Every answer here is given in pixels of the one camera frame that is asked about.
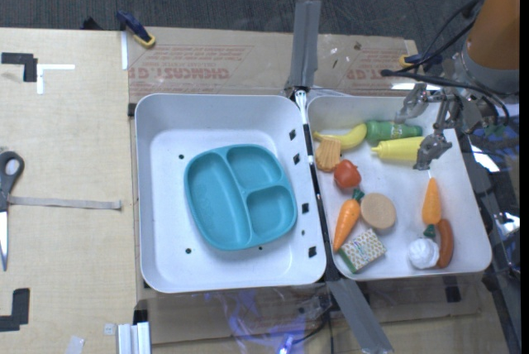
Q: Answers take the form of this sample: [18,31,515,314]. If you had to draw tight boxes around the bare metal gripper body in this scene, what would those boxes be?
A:
[427,89,477,133]

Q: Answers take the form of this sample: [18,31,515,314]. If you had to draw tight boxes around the yellow bottle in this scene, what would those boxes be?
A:
[370,136,427,162]

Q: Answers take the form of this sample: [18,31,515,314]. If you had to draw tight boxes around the green bottle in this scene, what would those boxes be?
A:
[365,119,424,146]

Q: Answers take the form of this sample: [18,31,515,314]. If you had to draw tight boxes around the white plastic tray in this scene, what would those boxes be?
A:
[134,93,328,294]
[306,94,493,282]

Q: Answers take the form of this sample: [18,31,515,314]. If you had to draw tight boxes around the orange carrot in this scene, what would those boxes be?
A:
[331,189,366,254]
[421,177,443,239]

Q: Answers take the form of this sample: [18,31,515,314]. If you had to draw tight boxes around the yellow banana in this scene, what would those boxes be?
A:
[312,122,369,151]

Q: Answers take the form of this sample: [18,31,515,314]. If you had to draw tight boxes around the tan round biscuit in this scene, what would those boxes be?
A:
[360,192,398,232]

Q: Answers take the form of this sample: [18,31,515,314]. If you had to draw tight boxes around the red pepper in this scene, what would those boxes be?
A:
[333,159,363,190]

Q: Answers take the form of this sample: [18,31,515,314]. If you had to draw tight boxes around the orange sausage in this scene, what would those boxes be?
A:
[435,218,455,269]

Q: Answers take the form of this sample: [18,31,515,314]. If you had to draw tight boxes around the orange ridged toy food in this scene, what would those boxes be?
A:
[314,136,343,174]

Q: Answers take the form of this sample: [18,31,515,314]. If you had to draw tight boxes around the white garlic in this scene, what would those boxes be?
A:
[407,237,441,271]

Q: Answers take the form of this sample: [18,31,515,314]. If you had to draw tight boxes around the patterned green-edged carton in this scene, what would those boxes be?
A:
[337,227,388,275]

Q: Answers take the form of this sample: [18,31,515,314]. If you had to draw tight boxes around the brown cardboard board red print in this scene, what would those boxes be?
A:
[126,26,484,346]

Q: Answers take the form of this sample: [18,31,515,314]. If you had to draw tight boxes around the blue divided plate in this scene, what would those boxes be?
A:
[183,143,299,252]

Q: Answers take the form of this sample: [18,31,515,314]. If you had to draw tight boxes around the grey-handled scissors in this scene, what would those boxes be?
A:
[0,151,26,273]

